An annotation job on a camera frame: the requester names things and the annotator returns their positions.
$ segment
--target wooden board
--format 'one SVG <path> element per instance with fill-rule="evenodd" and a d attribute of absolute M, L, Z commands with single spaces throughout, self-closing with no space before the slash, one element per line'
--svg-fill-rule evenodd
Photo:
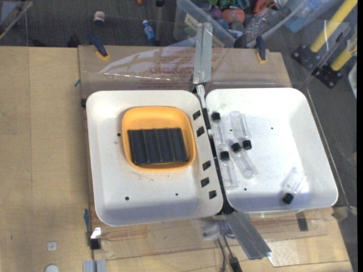
<path fill-rule="evenodd" d="M 288 80 L 281 55 L 271 55 L 280 79 Z M 92 258 L 83 220 L 92 193 L 78 80 L 77 49 L 0 47 L 0 272 L 43 271 L 49 264 L 60 271 L 81 271 L 83 261 Z M 169 232 L 165 241 L 176 241 L 173 235 L 183 235 L 187 227 L 179 226 L 181 233 L 173 233 L 171 223 L 165 225 Z M 328 234 L 297 239 L 298 253 L 305 253 L 305 262 L 324 260 L 311 256 L 316 251 L 331 253 L 328 260 L 338 262 L 273 268 L 267 259 L 244 261 L 241 248 L 232 249 L 243 260 L 243 271 L 351 271 L 337 223 L 328 221 L 325 231 Z M 155 229 L 156 234 L 163 231 Z M 56 250 L 47 250 L 50 241 L 57 243 Z M 130 241 L 128 249 L 138 249 L 134 244 Z M 109 260 L 107 272 L 219 271 L 220 250 L 202 248 Z"/>

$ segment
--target clear acrylic panel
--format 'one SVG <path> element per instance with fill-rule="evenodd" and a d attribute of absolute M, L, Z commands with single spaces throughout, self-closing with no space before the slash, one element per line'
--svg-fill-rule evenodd
<path fill-rule="evenodd" d="M 128 19 L 110 18 L 110 21 L 119 22 L 116 28 L 123 25 L 121 22 L 125 20 Z M 141 20 L 130 19 L 129 21 L 137 31 L 143 29 Z M 329 117 L 329 115 L 324 113 L 324 110 L 322 115 L 319 114 L 316 108 L 316 96 L 311 95 L 312 90 L 310 88 L 315 84 L 320 84 L 320 87 L 323 88 L 324 84 L 314 77 L 314 72 L 326 62 L 330 62 L 336 52 L 344 48 L 347 38 L 352 35 L 352 27 L 348 23 L 337 25 L 336 32 L 323 43 L 319 52 L 320 57 L 314 58 L 313 65 L 309 68 L 299 65 L 294 58 L 294 50 L 301 45 L 309 47 L 319 32 L 324 30 L 327 23 L 326 20 L 316 20 L 310 28 L 303 29 L 299 34 L 299 39 L 294 41 L 295 46 L 290 45 L 288 47 L 290 53 L 284 50 L 284 46 L 289 43 L 292 34 L 284 28 L 278 29 L 276 35 L 265 40 L 266 48 L 271 47 L 270 51 L 267 50 L 268 62 L 265 65 L 259 65 L 256 59 L 257 49 L 251 47 L 249 49 L 213 48 L 212 50 L 212 81 L 206 84 L 206 92 L 220 88 L 293 87 L 306 96 L 339 191 L 337 203 L 325 209 L 253 212 L 249 214 L 251 222 L 267 242 L 272 253 L 268 257 L 268 263 L 264 260 L 246 261 L 248 257 L 243 249 L 236 239 L 233 239 L 234 236 L 227 233 L 232 238 L 226 237 L 228 244 L 233 255 L 241 261 L 243 271 L 245 269 L 246 271 L 253 271 L 252 267 L 256 268 L 256 265 L 261 265 L 263 270 L 269 269 L 268 266 L 282 267 L 307 264 L 321 264 L 327 270 L 331 269 L 333 265 L 337 265 L 336 267 L 342 270 L 349 271 L 351 269 L 349 256 L 351 257 L 350 260 L 354 260 L 354 255 L 351 255 L 351 249 L 349 249 L 348 255 L 346 247 L 354 247 L 357 241 L 352 235 L 346 237 L 344 226 L 352 225 L 354 227 L 356 208 L 346 200 L 347 191 L 343 187 L 345 183 L 342 183 L 341 174 L 337 170 L 334 159 L 336 155 L 332 154 L 331 151 L 331 145 L 336 142 L 331 142 L 330 138 L 332 137 L 325 135 L 324 127 L 321 124 L 321 116 L 326 120 L 325 116 Z M 154 27 L 157 25 L 154 21 L 150 21 L 150 24 Z M 173 25 L 166 22 L 161 22 L 161 25 L 162 29 L 182 26 L 181 24 Z M 179 89 L 192 91 L 195 32 L 191 31 L 182 41 L 173 39 L 163 41 L 161 39 L 161 46 L 149 43 L 146 38 L 145 41 L 138 41 L 137 46 L 125 46 L 122 42 L 108 45 L 109 37 L 106 33 L 110 31 L 107 29 L 109 26 L 110 24 L 105 24 L 100 28 L 89 23 L 87 27 L 81 27 L 83 32 L 88 32 L 91 29 L 93 33 L 97 33 L 110 54 L 108 60 L 102 61 L 95 55 L 94 46 L 79 46 L 80 83 L 84 100 L 99 90 Z M 286 33 L 286 39 L 282 40 L 281 38 Z M 351 90 L 345 90 L 345 92 L 346 96 L 351 97 Z M 352 120 L 353 122 L 356 120 L 354 116 L 349 119 L 349 122 Z M 351 132 L 346 133 L 352 145 L 354 145 L 354 138 L 351 135 L 354 132 L 356 130 L 352 125 Z M 347 156 L 350 157 L 347 160 L 351 164 L 350 171 L 353 177 L 351 184 L 356 190 L 354 152 Z M 226 223 L 221 224 L 224 222 L 223 217 L 215 216 L 200 220 L 110 227 L 102 223 L 93 210 L 92 195 L 90 195 L 90 201 L 91 230 L 100 227 L 100 239 L 101 243 L 104 243 L 100 250 L 94 250 L 94 258 L 96 260 L 100 258 L 114 260 L 107 261 L 107 266 L 110 269 L 117 270 L 117 267 L 130 265 L 131 262 L 137 263 L 141 269 L 143 265 L 149 265 L 149 261 L 152 261 L 158 267 L 155 268 L 156 270 L 160 269 L 157 263 L 163 262 L 164 264 L 167 263 L 166 270 L 207 269 L 209 271 L 208 268 L 214 267 L 214 270 L 211 271 L 219 271 L 220 268 L 217 266 L 221 267 L 222 265 L 222 252 L 219 256 L 215 255 L 216 251 L 220 249 L 218 238 L 222 246 L 225 247 L 225 251 L 228 251 L 227 244 L 223 239 L 225 231 L 221 228 L 226 227 Z M 327 241 L 333 244 L 326 246 Z M 314 253 L 309 251 L 312 246 L 316 247 Z M 130 257 L 137 257 L 134 258 L 137 261 L 130 261 Z M 191 259 L 190 267 L 185 263 L 178 262 L 183 262 L 184 257 Z M 215 261 L 213 265 L 211 265 L 210 257 L 213 257 Z"/>
<path fill-rule="evenodd" d="M 27 11 L 32 2 L 0 1 L 0 45 L 28 45 Z"/>

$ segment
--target metal bracket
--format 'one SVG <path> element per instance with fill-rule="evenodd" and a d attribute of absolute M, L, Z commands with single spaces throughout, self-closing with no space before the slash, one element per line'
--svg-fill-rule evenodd
<path fill-rule="evenodd" d="M 90 248 L 91 250 L 101 249 L 101 228 L 95 228 L 90 236 Z"/>
<path fill-rule="evenodd" d="M 94 261 L 92 259 L 84 260 L 83 272 L 106 272 L 106 260 L 98 259 Z"/>
<path fill-rule="evenodd" d="M 333 70 L 328 63 L 325 63 L 315 72 L 315 77 L 328 88 L 334 88 L 343 75 L 340 71 Z"/>
<path fill-rule="evenodd" d="M 299 46 L 293 52 L 292 58 L 308 70 L 313 70 L 320 61 L 320 56 L 311 51 L 306 45 Z"/>
<path fill-rule="evenodd" d="M 226 215 L 226 220 L 248 259 L 262 259 L 271 252 L 260 233 L 243 212 Z"/>

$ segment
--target black cable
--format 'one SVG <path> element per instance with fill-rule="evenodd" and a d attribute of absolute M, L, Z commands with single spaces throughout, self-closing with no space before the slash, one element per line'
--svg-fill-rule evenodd
<path fill-rule="evenodd" d="M 222 254 L 223 254 L 223 264 L 222 264 L 222 272 L 226 271 L 226 252 L 224 247 L 222 246 L 222 243 L 220 241 L 220 238 L 217 239 L 218 245 L 221 248 Z"/>
<path fill-rule="evenodd" d="M 233 257 L 233 254 L 232 254 L 231 248 L 229 247 L 229 244 L 228 244 L 228 241 L 227 241 L 227 238 L 226 238 L 226 235 L 225 235 L 225 234 L 223 234 L 223 239 L 225 240 L 225 243 L 226 243 L 227 249 L 228 249 L 228 251 L 229 251 L 229 255 L 231 255 L 231 257 Z"/>
<path fill-rule="evenodd" d="M 231 248 L 229 247 L 226 236 L 227 235 L 224 233 L 223 238 L 224 238 L 224 241 L 226 243 L 226 246 L 227 246 L 229 254 L 230 254 L 229 265 L 231 266 L 233 272 L 242 272 L 242 268 L 240 267 L 239 260 L 236 257 L 233 256 Z"/>

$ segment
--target clear plastic tube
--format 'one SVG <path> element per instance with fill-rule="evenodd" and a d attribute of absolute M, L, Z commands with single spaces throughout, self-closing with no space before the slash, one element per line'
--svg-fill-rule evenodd
<path fill-rule="evenodd" d="M 237 188 L 238 179 L 236 176 L 236 170 L 234 168 L 233 161 L 230 160 L 229 152 L 222 151 L 220 153 L 220 158 L 221 158 L 221 173 L 225 189 Z"/>
<path fill-rule="evenodd" d="M 250 140 L 250 129 L 248 127 L 246 116 L 241 112 L 233 111 L 230 113 L 230 119 L 236 139 L 242 141 L 242 145 L 245 150 L 251 149 L 252 144 Z"/>
<path fill-rule="evenodd" d="M 246 179 L 251 179 L 256 176 L 258 172 L 255 165 L 239 143 L 233 144 L 231 148 L 233 150 L 232 156 L 235 159 L 235 163 L 241 171 L 242 176 Z"/>
<path fill-rule="evenodd" d="M 297 175 L 296 168 L 293 168 L 292 171 L 288 175 L 289 181 L 285 188 L 285 195 L 282 198 L 282 201 L 289 205 L 294 197 L 301 193 L 302 189 L 307 184 L 306 175 Z"/>
<path fill-rule="evenodd" d="M 227 139 L 224 126 L 221 121 L 221 115 L 218 112 L 214 112 L 212 114 L 212 121 L 214 142 L 219 149 L 225 151 L 227 149 Z"/>

